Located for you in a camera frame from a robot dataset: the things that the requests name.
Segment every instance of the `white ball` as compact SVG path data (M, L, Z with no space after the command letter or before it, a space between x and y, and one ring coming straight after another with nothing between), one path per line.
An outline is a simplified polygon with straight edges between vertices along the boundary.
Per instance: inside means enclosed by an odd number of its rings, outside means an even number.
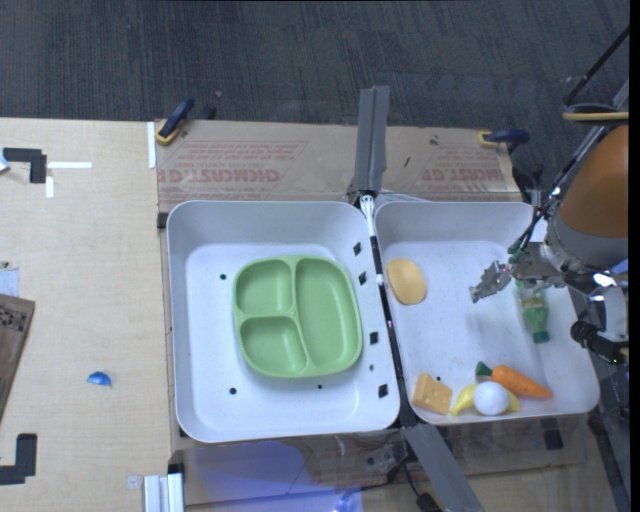
M493 381L482 382L473 391L473 405L480 414L496 416L509 407L509 393L502 384Z

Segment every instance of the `toy carrot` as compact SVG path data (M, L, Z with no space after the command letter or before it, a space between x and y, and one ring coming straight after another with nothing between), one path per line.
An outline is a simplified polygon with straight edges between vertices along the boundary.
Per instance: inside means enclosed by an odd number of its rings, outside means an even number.
M502 384L514 395L534 398L551 398L553 396L550 389L504 364L498 365L492 370L480 361L476 366L476 375L491 378L492 381Z

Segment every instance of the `dark background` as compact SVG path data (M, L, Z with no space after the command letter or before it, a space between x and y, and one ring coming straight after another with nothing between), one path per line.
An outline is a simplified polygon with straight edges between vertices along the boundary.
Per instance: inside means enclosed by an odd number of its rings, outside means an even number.
M548 186L588 127L563 97L629 25L630 0L0 1L0 116L150 121L187 96L217 119L357 124L391 87L388 125L501 130ZM575 102L611 104L629 38Z

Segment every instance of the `yellow banana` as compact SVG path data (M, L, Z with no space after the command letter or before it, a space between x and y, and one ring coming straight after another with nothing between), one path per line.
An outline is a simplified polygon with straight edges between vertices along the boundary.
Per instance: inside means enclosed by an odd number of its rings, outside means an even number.
M449 414L457 416L462 409L473 407L473 392L477 386L478 384L469 384L462 388L460 393L458 393L455 405L449 410ZM518 397L508 389L507 393L509 394L509 405L507 406L507 411L518 412L520 410L520 400L518 400Z
M462 388L460 393L458 393L455 405L449 409L449 414L457 416L462 409L473 406L473 391L477 386L477 384L469 384Z

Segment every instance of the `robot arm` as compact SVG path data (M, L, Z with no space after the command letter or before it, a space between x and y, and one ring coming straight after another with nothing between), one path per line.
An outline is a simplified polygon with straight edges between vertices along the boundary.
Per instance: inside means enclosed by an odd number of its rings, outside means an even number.
M573 339L609 362L628 362L628 152L629 127L621 125L587 156L562 200L535 209L509 263L493 262L470 288L472 300L512 277L530 288L567 286L577 315ZM543 216L544 241L530 242Z

